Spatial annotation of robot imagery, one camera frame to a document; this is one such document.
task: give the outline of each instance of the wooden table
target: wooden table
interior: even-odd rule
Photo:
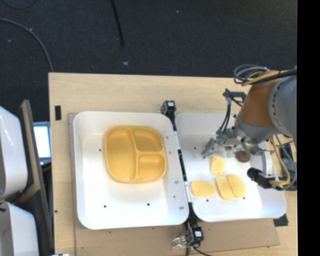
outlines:
[[[70,255],[184,255],[170,241],[183,226],[87,230],[74,211],[68,114],[82,111],[158,112],[174,100],[176,113],[225,113],[225,89],[247,92],[232,78],[115,74],[49,74],[52,135],[53,227],[56,254]],[[239,107],[232,105],[232,112]],[[276,169],[279,163],[275,160]],[[284,192],[288,226],[274,227],[272,219],[201,223],[203,252],[215,256],[298,255],[297,192]]]

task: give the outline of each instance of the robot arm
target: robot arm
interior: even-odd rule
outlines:
[[[243,65],[235,70],[234,80],[242,86],[252,86],[236,116],[234,127],[227,129],[225,125],[219,129],[216,139],[210,139],[202,156],[213,154],[217,146],[233,145],[242,145],[245,151],[255,156],[266,154],[259,148],[259,143],[277,134],[292,137],[297,147],[297,69],[270,71],[265,67]],[[228,115],[232,93],[226,89],[224,96],[228,102]],[[260,183],[268,176],[268,168],[264,169],[262,176],[254,170],[248,175],[255,175]]]

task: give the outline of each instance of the cheese slice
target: cheese slice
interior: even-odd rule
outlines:
[[[215,179],[220,196],[226,200],[232,200],[235,198],[235,194],[230,186],[229,180],[226,176],[219,176]]]
[[[207,180],[193,180],[191,182],[191,191],[195,197],[212,197],[217,190],[216,184]]]
[[[246,195],[246,185],[242,178],[236,174],[229,174],[227,179],[235,197],[244,198]]]
[[[225,171],[225,163],[226,159],[219,157],[219,156],[212,156],[211,157],[211,165],[210,165],[210,172],[216,175],[222,175]]]

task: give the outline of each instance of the white tray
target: white tray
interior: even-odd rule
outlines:
[[[176,118],[176,126],[181,144],[184,166],[188,182],[207,180],[215,182],[216,175],[210,173],[211,157],[205,159],[201,152],[210,138],[216,138],[216,131],[221,126],[225,114],[215,113],[182,113]],[[260,147],[267,149],[267,144]],[[262,170],[261,156],[251,156],[250,161],[241,163],[234,156],[227,157],[221,148],[215,153],[226,159],[223,175],[237,174],[246,185],[245,198],[223,200],[219,193],[208,198],[199,198],[191,193],[195,214],[205,222],[221,222],[232,220],[278,218],[285,214],[287,205],[283,192],[275,189],[263,189],[247,176],[247,170],[254,167]]]
[[[162,137],[165,176],[150,183],[121,183],[109,175],[105,135],[115,126],[146,126]],[[189,215],[175,135],[159,113],[85,111],[69,116],[72,175],[80,222],[92,230],[182,224]]]

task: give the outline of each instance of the black cable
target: black cable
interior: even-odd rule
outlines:
[[[205,255],[205,256],[213,256],[213,255],[209,255],[209,254],[206,254],[206,253],[198,250],[198,249],[197,249],[198,247],[194,247],[194,246],[193,246],[192,249],[194,249],[195,251],[197,251],[198,253],[200,253],[200,254],[202,254],[202,255]]]
[[[30,29],[28,29],[27,27],[25,27],[25,26],[23,26],[23,25],[15,22],[15,21],[6,19],[6,18],[0,18],[0,22],[5,22],[5,23],[9,23],[9,24],[11,24],[11,25],[15,25],[15,26],[17,26],[17,27],[19,27],[19,28],[27,31],[29,34],[31,34],[31,35],[36,39],[36,41],[40,44],[40,46],[42,47],[42,49],[43,49],[43,51],[44,51],[44,53],[45,53],[45,55],[46,55],[46,58],[47,58],[47,60],[48,60],[48,62],[49,62],[50,70],[51,70],[51,72],[54,72],[54,68],[53,68],[53,66],[52,66],[49,53],[48,53],[45,45],[42,43],[42,41],[40,40],[40,38],[39,38],[35,33],[33,33],[33,32],[32,32]]]
[[[286,144],[294,143],[294,142],[295,142],[294,140],[291,140],[291,141],[289,141],[289,142],[284,143],[283,146],[286,145]]]
[[[236,84],[242,84],[248,81],[249,78],[252,78],[254,73],[257,73],[255,76],[259,76],[259,72],[266,72],[269,69],[265,66],[259,66],[254,64],[244,64],[236,67],[233,71],[233,80]]]
[[[191,252],[191,248],[190,248],[190,247],[187,247],[187,248],[186,248],[186,252],[185,252],[185,256],[189,256],[189,255],[190,255],[190,252]]]
[[[231,115],[231,104],[228,104],[228,108],[226,111],[226,122],[225,122],[224,128],[222,130],[222,133],[224,133],[227,129],[227,126],[228,126],[229,120],[230,120],[230,115]]]
[[[231,98],[238,106],[242,107],[242,101],[236,100],[235,98]]]
[[[200,245],[201,245],[201,242],[200,242],[200,241],[199,241],[199,242],[197,242],[197,243],[196,243],[196,245],[197,245],[197,247],[195,247],[195,245],[193,245],[193,246],[192,246],[192,248],[199,248],[199,247],[200,247]]]
[[[278,78],[285,78],[285,77],[296,76],[296,75],[297,75],[297,69],[296,68],[291,69],[291,70],[287,70],[287,71],[279,71],[278,74],[275,74],[275,75],[270,76],[268,78],[261,79],[259,81],[253,82],[252,85],[268,82],[268,81],[275,80],[275,79],[278,79]]]
[[[293,157],[287,152],[287,150],[285,149],[285,146],[281,143],[279,137],[278,137],[277,135],[275,135],[275,137],[276,137],[279,145],[281,146],[282,151],[284,152],[285,157],[286,157],[289,161],[291,161],[292,166],[293,166],[294,169],[295,169],[295,170],[293,171],[293,173],[294,173],[293,178],[291,178],[290,171],[288,170],[288,172],[289,172],[288,175],[290,176],[291,182],[290,182],[289,185],[286,185],[283,189],[284,189],[284,190],[289,190],[289,191],[295,191],[296,188],[298,189],[298,186],[296,186],[296,184],[297,184],[297,171],[298,171],[298,170],[297,170],[297,166],[295,165],[295,162],[294,162]]]
[[[229,105],[228,105],[228,109],[227,109],[227,111],[226,111],[226,114],[225,114],[225,117],[224,117],[224,120],[223,120],[223,122],[222,122],[222,124],[221,124],[221,126],[220,126],[220,128],[218,129],[218,131],[222,131],[223,129],[224,129],[224,126],[225,126],[225,123],[227,122],[227,120],[228,120],[228,113],[229,113]]]
[[[10,8],[13,8],[13,9],[16,9],[16,10],[24,10],[24,9],[27,9],[27,8],[30,8],[32,7],[38,0],[33,0],[33,2],[25,5],[25,6],[22,6],[22,7],[19,7],[19,6],[14,6],[10,3],[8,3],[7,1],[5,0],[1,0],[2,3],[4,3],[5,5],[9,6]]]
[[[116,27],[118,29],[118,33],[119,33],[119,37],[120,37],[120,45],[124,46],[125,45],[125,40],[124,40],[124,36],[122,34],[122,28],[121,28],[120,19],[119,19],[119,15],[118,15],[118,11],[117,11],[115,0],[111,0],[111,6],[112,6],[112,9],[113,9],[113,15],[114,15],[114,18],[115,18]]]

